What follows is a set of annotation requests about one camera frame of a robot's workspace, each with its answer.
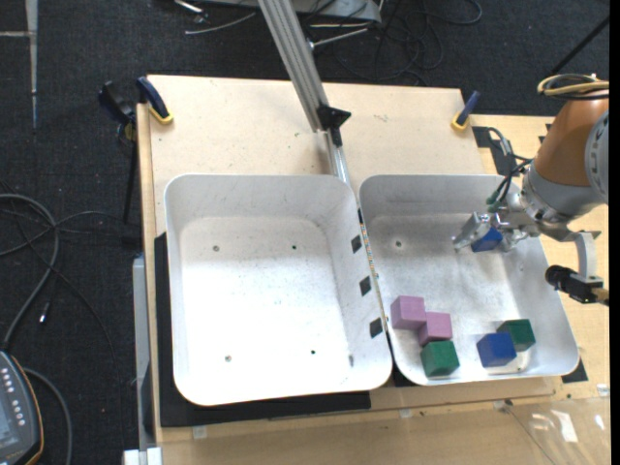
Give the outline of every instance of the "white tray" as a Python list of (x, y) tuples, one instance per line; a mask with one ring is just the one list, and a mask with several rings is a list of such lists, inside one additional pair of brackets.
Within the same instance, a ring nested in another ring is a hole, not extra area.
[(219, 405), (387, 380), (349, 186), (331, 175), (185, 174), (167, 186), (165, 210), (173, 375), (185, 398)]
[[(427, 386), (572, 372), (579, 355), (562, 301), (544, 280), (548, 267), (539, 239), (508, 253), (455, 252), (473, 211), (483, 211), (501, 176), (377, 175), (359, 189), (384, 310), (399, 295), (422, 296), (427, 310), (451, 314), (460, 367), (426, 377), (415, 332), (387, 322), (394, 360), (410, 381)], [(476, 343), (505, 320), (529, 319), (536, 344), (504, 367), (482, 367)]]

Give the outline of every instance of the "black floor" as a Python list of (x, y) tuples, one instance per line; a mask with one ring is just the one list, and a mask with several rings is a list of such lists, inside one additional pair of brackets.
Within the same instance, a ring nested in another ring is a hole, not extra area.
[[(138, 446), (132, 263), (140, 248), (123, 238), (138, 237), (140, 230), (118, 221), (129, 151), (101, 111), (98, 90), (112, 80), (136, 100), (134, 81), (148, 73), (287, 77), (260, 13), (231, 28), (184, 35), (251, 12), (200, 5), (209, 14), (207, 24), (196, 23), (171, 1), (39, 0), (33, 132), (29, 40), (6, 33), (26, 29), (24, 0), (0, 0), (0, 194), (30, 197), (56, 220), (83, 211), (107, 214), (81, 215), (61, 225), (54, 269), (62, 275), (51, 274), (10, 345), (23, 365), (46, 375), (64, 394), (73, 418), (75, 464), (117, 464), (123, 450)], [(388, 0), (387, 32), (373, 29), (319, 48), (317, 65), (324, 81), (453, 87), (464, 97), (478, 90), (479, 113), (554, 115), (561, 104), (537, 96), (537, 84), (608, 13), (609, 0)], [(325, 22), (301, 18), (304, 24)], [(317, 42), (347, 28), (308, 29)], [(608, 78), (609, 27), (562, 72)], [(24, 242), (22, 232), (32, 237), (46, 224), (21, 201), (0, 201), (0, 210), (4, 337), (47, 270), (53, 232), (4, 253)], [(138, 199), (130, 221), (140, 222)], [(60, 406), (40, 382), (33, 387), (46, 428), (41, 461), (64, 463)]]

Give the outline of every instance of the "blue cube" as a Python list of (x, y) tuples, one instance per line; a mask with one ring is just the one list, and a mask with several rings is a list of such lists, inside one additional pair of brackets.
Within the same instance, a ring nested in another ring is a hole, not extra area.
[(483, 237), (471, 244), (472, 250), (476, 253), (493, 250), (502, 242), (502, 238), (503, 236), (499, 231), (491, 228)]
[(512, 337), (507, 332), (486, 334), (476, 346), (483, 367), (501, 367), (516, 358)]

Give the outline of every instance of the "green cube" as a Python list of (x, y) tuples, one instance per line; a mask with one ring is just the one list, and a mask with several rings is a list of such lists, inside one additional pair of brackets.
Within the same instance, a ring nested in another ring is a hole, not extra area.
[(524, 352), (536, 343), (532, 325), (527, 319), (505, 321), (497, 328), (497, 331), (507, 332), (511, 336), (514, 348), (518, 352)]
[(431, 341), (420, 355), (426, 377), (447, 376), (460, 365), (454, 343), (450, 340)]

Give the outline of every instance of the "cube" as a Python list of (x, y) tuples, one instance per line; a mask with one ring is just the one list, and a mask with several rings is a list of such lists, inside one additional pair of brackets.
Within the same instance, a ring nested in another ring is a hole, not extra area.
[(389, 307), (391, 325), (395, 329), (417, 330), (426, 323), (424, 298), (399, 296)]
[(534, 343), (534, 330), (528, 319), (515, 319), (513, 321), (505, 321), (497, 328), (498, 332), (507, 332), (511, 338), (514, 348), (518, 352), (525, 352)]
[(481, 237), (478, 241), (474, 241), (471, 244), (471, 248), (474, 252), (486, 252), (497, 248), (497, 245), (502, 242), (502, 234), (495, 228), (491, 228), (488, 232)]
[(452, 341), (432, 341), (420, 353), (426, 377), (447, 376), (460, 363)]
[(516, 358), (512, 338), (507, 332), (486, 334), (477, 344), (483, 367), (501, 367)]
[(426, 312), (426, 324), (418, 329), (418, 341), (425, 346), (431, 341), (446, 341), (452, 338), (452, 320), (444, 312)]

